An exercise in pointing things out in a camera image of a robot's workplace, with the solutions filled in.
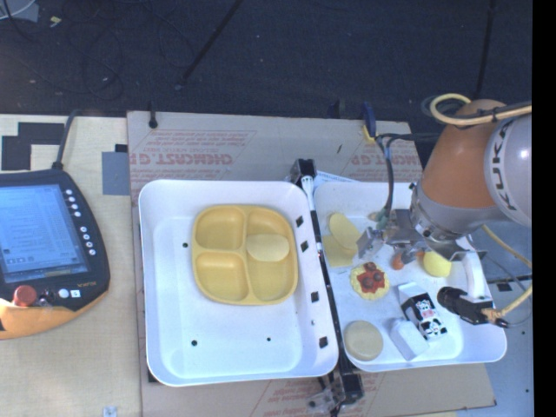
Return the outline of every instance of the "red button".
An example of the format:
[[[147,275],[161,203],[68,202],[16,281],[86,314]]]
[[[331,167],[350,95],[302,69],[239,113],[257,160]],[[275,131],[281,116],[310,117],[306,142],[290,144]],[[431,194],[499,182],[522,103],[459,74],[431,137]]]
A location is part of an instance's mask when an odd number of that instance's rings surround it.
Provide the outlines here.
[[[14,292],[14,304],[26,308],[36,300],[36,290],[32,286],[19,286]]]

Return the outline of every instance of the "blue screen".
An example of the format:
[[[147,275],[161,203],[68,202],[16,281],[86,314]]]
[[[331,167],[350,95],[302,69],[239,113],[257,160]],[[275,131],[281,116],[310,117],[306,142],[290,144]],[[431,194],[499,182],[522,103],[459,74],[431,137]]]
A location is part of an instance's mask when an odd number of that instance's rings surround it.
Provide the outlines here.
[[[0,188],[0,268],[7,283],[87,272],[58,185]]]

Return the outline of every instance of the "yellow container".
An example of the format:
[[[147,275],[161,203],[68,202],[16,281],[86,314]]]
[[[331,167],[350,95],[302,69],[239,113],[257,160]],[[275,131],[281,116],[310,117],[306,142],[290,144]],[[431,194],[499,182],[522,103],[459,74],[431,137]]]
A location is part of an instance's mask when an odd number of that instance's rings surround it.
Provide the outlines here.
[[[286,218],[257,205],[204,209],[193,226],[192,266],[199,289],[228,304],[276,304],[297,287],[294,232]]]

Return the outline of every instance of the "beige table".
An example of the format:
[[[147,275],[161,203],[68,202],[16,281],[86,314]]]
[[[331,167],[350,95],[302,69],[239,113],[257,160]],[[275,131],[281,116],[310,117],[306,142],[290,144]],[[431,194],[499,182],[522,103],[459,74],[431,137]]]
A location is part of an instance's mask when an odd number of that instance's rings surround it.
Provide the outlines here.
[[[358,121],[161,113],[159,128],[151,130],[148,119],[149,113],[130,112],[128,119],[78,117],[74,121],[64,169],[87,197],[102,230],[110,290],[89,312],[59,328],[0,341],[0,415],[307,415],[306,397],[318,390],[315,379],[182,388],[149,382],[140,246],[134,233],[136,196],[144,183],[160,177],[282,179],[297,158],[313,158],[319,169],[337,175],[384,181],[380,151],[364,141]],[[20,122],[65,120],[63,116],[3,115],[0,136],[16,136]],[[405,123],[380,122],[379,132],[381,128],[407,132]],[[131,195],[105,195],[103,153],[125,143]],[[33,146],[32,169],[49,168],[56,152],[54,145]],[[415,178],[420,168],[414,146],[401,145],[397,155],[401,158],[395,163],[396,175],[400,180]],[[121,177],[117,170],[112,176]],[[482,364],[367,373],[363,380],[365,397],[342,415],[444,413],[494,404]]]

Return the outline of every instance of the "black floor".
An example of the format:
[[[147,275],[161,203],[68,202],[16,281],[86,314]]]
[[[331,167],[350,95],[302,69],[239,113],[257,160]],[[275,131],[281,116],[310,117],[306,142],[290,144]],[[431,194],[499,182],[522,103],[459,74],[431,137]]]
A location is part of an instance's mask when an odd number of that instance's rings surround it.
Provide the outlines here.
[[[431,96],[532,99],[533,0],[36,0],[34,17],[6,2],[3,114],[327,117],[337,102],[357,118],[368,102],[437,132]]]

